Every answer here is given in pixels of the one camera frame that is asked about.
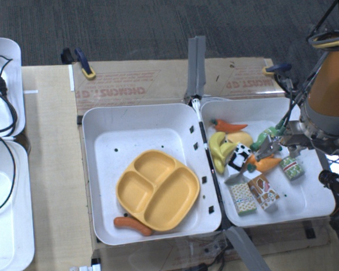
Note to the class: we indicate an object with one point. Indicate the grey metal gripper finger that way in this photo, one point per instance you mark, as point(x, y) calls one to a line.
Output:
point(269, 152)
point(267, 143)

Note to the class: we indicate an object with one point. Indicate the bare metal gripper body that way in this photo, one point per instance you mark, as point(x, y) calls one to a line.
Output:
point(300, 138)

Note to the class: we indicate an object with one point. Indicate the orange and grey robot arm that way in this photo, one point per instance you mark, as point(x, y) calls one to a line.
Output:
point(327, 88)

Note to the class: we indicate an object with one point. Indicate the green bottle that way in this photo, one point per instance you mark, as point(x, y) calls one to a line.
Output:
point(261, 136)

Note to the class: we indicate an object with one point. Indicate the yellow mango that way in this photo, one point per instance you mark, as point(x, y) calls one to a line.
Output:
point(242, 138)

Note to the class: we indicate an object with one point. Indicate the green and white can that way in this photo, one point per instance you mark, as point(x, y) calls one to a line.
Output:
point(292, 168)

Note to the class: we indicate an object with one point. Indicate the black and white carton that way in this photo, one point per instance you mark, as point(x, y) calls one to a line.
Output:
point(239, 156)

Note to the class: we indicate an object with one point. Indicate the brown and white carton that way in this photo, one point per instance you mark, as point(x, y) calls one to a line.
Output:
point(264, 192)

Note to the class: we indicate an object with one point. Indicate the yellow banana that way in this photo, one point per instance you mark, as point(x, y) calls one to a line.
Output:
point(217, 149)

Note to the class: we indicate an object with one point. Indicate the white plastic tray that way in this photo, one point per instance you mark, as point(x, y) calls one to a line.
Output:
point(107, 153)
point(305, 204)

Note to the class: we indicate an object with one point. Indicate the yellow divided plate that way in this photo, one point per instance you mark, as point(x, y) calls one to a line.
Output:
point(161, 190)

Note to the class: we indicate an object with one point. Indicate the brown cardboard board red print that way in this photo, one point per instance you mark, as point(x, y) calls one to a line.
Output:
point(155, 87)

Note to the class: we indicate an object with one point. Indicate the orange sausage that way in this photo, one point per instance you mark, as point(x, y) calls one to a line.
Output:
point(129, 222)

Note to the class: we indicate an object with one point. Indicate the black cylinder on white bracket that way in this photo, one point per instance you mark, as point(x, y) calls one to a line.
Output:
point(329, 179)

